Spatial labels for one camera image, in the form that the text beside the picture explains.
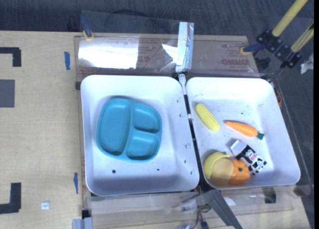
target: gray square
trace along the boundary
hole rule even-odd
[[[14,108],[15,80],[0,80],[0,108]]]

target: yellow rod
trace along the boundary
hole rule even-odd
[[[314,28],[307,29],[303,32],[302,35],[291,45],[291,51],[297,53],[299,52],[303,46],[314,36]]]
[[[307,1],[308,0],[295,0],[293,5],[291,5],[286,14],[272,30],[272,34],[275,37],[279,37],[280,34],[282,34],[282,32],[286,29],[286,27],[290,24],[290,22],[294,19],[294,17],[298,14]]]

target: blue plate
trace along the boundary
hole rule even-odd
[[[147,162],[159,151],[161,132],[161,117],[154,108],[115,98],[102,108],[96,140],[100,150],[108,156]]]

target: wooden table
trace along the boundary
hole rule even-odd
[[[22,66],[0,54],[0,79],[15,80],[14,108],[0,108],[0,204],[20,182],[21,209],[1,214],[0,228],[72,228],[83,207],[75,44],[79,33],[1,31],[0,47],[19,47]],[[64,52],[70,53],[66,70]],[[77,173],[79,192],[73,182]],[[49,201],[49,209],[41,202]],[[310,228],[300,198],[293,209],[237,216],[243,228]],[[210,228],[223,227],[220,218]],[[130,228],[175,228],[179,223]]]

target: orange carrot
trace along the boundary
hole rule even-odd
[[[258,137],[259,139],[263,139],[264,134],[259,133],[256,128],[254,128],[251,125],[245,124],[245,123],[239,123],[234,121],[225,121],[225,124],[230,126],[231,128],[235,129],[236,131],[239,131],[243,135],[246,135],[248,137]]]

